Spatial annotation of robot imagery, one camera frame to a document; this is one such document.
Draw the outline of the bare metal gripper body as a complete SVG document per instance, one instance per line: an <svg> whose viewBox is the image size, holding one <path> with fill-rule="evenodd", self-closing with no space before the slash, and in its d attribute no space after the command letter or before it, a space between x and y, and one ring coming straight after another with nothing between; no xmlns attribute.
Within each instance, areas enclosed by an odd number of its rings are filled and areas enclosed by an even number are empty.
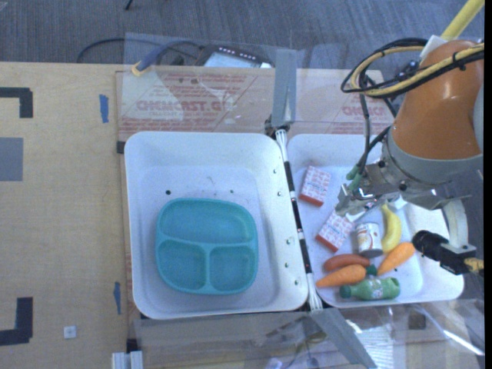
<svg viewBox="0 0 492 369"><path fill-rule="evenodd" d="M357 199L366 208L388 203L391 209L402 209L406 201L402 192L407 190L411 177L392 160L380 160L359 167L361 179L357 188Z"/></svg>

